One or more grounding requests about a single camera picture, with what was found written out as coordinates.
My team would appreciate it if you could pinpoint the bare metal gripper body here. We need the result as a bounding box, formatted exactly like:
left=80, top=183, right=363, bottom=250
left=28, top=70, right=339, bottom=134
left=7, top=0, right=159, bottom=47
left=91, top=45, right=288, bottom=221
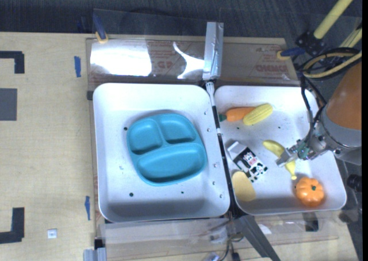
left=289, top=132, right=338, bottom=162

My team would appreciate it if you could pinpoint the yellow banana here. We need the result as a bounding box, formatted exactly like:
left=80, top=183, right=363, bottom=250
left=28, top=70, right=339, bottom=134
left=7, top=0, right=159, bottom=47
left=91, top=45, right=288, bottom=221
left=262, top=139, right=298, bottom=181

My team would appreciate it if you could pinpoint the white plastic tray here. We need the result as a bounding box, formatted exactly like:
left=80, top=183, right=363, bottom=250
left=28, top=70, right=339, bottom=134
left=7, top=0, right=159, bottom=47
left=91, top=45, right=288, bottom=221
left=92, top=82, right=231, bottom=224
left=214, top=85, right=347, bottom=216

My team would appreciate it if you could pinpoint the white cow print milk carton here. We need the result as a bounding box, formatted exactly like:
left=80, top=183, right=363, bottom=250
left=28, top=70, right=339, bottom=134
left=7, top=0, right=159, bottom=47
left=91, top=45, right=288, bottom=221
left=227, top=141, right=269, bottom=183

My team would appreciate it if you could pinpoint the orange pumpkin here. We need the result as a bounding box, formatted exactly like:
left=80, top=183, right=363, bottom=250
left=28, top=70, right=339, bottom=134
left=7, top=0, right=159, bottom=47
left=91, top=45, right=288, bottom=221
left=295, top=176, right=325, bottom=208

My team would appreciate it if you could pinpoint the yellow oval biscuit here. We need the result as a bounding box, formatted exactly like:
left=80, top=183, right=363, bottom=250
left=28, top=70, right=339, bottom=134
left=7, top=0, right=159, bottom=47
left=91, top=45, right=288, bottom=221
left=231, top=170, right=257, bottom=202

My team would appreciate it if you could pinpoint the yellow corn cob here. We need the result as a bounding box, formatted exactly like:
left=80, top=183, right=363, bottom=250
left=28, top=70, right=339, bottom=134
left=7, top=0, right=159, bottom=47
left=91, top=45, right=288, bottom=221
left=243, top=103, right=274, bottom=126

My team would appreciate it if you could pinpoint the orange carrot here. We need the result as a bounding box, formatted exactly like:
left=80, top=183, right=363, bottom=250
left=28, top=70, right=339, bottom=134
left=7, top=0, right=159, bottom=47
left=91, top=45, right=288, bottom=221
left=218, top=106, right=256, bottom=123

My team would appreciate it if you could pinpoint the blue divided plate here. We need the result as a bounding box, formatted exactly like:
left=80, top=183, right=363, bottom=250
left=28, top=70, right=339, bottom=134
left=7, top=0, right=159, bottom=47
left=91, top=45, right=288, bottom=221
left=126, top=113, right=208, bottom=187

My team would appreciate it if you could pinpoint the black cylinder on white bracket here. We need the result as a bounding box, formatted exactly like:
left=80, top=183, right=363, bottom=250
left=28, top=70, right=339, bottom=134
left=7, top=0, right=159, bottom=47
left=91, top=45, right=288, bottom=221
left=333, top=146, right=363, bottom=193

